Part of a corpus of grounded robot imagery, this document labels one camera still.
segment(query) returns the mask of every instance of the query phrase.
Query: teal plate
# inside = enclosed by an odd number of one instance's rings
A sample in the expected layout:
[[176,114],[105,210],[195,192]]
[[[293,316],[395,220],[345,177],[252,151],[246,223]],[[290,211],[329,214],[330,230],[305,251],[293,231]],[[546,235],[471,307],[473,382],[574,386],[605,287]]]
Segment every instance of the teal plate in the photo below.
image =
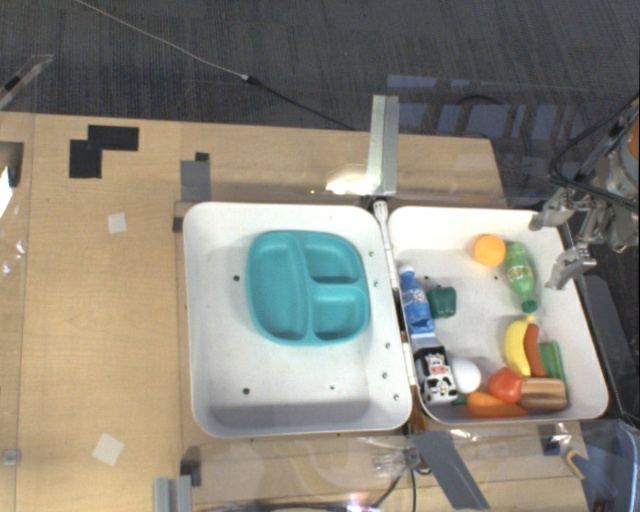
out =
[[369,323],[369,293],[358,251],[316,231],[270,231],[247,258],[251,320],[266,338],[326,344],[355,338]]

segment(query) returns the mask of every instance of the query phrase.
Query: white paper square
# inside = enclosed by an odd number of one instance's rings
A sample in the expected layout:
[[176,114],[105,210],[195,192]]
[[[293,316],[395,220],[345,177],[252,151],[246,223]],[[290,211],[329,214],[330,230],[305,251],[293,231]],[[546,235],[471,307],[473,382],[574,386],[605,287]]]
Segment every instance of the white paper square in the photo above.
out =
[[93,450],[93,455],[99,461],[109,464],[109,466],[115,466],[120,453],[124,448],[124,443],[118,441],[115,437],[110,436],[107,433],[102,434],[98,444]]
[[124,213],[109,215],[109,233],[124,233],[127,230],[127,219]]

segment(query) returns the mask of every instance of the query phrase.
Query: green bottle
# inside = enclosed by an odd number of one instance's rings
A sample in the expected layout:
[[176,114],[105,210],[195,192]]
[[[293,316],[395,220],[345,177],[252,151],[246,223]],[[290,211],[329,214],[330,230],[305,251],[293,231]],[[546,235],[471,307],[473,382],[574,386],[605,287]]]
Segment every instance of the green bottle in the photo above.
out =
[[524,246],[518,243],[508,244],[504,262],[511,288],[522,301],[522,311],[533,313],[538,309],[538,304],[533,298],[533,272]]

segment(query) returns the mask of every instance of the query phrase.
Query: plastic bottle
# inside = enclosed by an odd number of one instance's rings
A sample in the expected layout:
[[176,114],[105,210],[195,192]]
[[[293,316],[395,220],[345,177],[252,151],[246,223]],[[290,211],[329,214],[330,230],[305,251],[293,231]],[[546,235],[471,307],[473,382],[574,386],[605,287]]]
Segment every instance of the plastic bottle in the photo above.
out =
[[411,334],[434,332],[435,326],[429,302],[422,286],[416,281],[415,270],[410,265],[404,265],[398,269],[398,273],[402,290],[402,307],[409,332]]
[[533,298],[533,272],[524,246],[518,243],[507,245],[507,254],[504,262],[507,267],[507,279],[511,284],[511,288],[522,301],[522,311],[524,313],[533,313],[538,309],[538,304]]

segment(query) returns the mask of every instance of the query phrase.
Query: red pepper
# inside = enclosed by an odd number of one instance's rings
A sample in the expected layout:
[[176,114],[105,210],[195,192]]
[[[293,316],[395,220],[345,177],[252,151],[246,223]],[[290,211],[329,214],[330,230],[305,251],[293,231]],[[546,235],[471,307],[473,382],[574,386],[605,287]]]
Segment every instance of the red pepper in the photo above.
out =
[[491,376],[487,387],[496,398],[515,404],[522,393],[522,377],[507,367],[500,368]]

